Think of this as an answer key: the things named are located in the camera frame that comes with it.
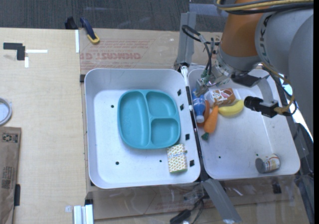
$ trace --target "metal ring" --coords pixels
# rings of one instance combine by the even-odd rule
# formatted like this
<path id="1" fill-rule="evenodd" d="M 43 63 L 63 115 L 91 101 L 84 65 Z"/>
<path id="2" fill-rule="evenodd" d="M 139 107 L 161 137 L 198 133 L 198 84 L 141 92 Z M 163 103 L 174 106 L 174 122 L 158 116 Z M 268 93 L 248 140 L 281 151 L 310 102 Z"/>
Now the metal ring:
<path id="1" fill-rule="evenodd" d="M 9 102 L 3 98 L 0 98 L 0 103 L 4 103 L 4 105 L 6 105 L 6 107 L 8 107 L 8 110 L 9 110 L 6 117 L 3 120 L 0 120 L 0 126 L 2 126 L 4 124 L 6 124 L 7 121 L 11 118 L 12 108 L 11 108 Z"/>

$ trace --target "orange carrot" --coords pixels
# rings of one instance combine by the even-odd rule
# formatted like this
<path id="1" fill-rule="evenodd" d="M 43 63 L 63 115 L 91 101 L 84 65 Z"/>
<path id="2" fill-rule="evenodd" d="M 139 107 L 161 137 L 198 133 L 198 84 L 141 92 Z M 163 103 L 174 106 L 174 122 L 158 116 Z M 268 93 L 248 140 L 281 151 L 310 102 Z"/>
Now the orange carrot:
<path id="1" fill-rule="evenodd" d="M 205 100 L 204 122 L 197 123 L 197 126 L 199 126 L 199 127 L 204 126 L 205 121 L 207 121 L 207 119 L 209 117 L 209 111 L 210 111 L 209 101 Z"/>
<path id="2" fill-rule="evenodd" d="M 210 133 L 213 133 L 216 129 L 218 117 L 218 106 L 213 107 L 213 111 L 210 113 L 207 121 L 204 125 L 205 134 L 201 136 L 202 139 L 207 140 Z"/>

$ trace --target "banana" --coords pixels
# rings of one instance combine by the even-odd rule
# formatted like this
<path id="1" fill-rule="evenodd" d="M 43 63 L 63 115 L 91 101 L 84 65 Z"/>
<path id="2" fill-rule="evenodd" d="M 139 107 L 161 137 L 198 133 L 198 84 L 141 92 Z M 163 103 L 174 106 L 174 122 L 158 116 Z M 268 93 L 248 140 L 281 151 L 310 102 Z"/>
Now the banana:
<path id="1" fill-rule="evenodd" d="M 223 116 L 232 116 L 235 114 L 240 113 L 240 111 L 244 108 L 244 101 L 243 100 L 238 100 L 235 104 L 232 106 L 225 106 L 225 107 L 220 107 L 218 109 L 218 112 L 223 115 Z"/>

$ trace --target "blue bottle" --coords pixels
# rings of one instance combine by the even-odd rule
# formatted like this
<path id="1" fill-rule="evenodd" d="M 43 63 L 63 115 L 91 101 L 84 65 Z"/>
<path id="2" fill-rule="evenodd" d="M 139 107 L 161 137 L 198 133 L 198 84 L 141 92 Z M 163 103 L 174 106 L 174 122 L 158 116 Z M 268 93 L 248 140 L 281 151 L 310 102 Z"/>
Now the blue bottle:
<path id="1" fill-rule="evenodd" d="M 195 116 L 196 116 L 196 122 L 197 123 L 203 123 L 204 122 L 204 111 L 205 111 L 205 98 L 204 95 L 200 95 L 199 97 L 197 97 L 194 94 L 194 91 L 192 91 L 191 95 L 192 95 L 192 99 L 193 99 L 193 107 L 194 107 L 194 111 L 195 111 Z"/>

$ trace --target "can lid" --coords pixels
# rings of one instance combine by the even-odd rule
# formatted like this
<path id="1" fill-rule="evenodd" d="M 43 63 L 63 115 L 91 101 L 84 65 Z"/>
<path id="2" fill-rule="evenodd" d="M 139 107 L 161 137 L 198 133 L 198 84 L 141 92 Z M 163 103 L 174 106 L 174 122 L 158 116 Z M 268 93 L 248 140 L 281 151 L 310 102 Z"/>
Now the can lid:
<path id="1" fill-rule="evenodd" d="M 197 115 L 196 116 L 196 122 L 197 123 L 203 123 L 205 121 L 205 118 L 203 115 Z"/>
<path id="2" fill-rule="evenodd" d="M 266 172 L 264 161 L 261 158 L 255 160 L 255 166 L 259 173 L 264 174 Z"/>

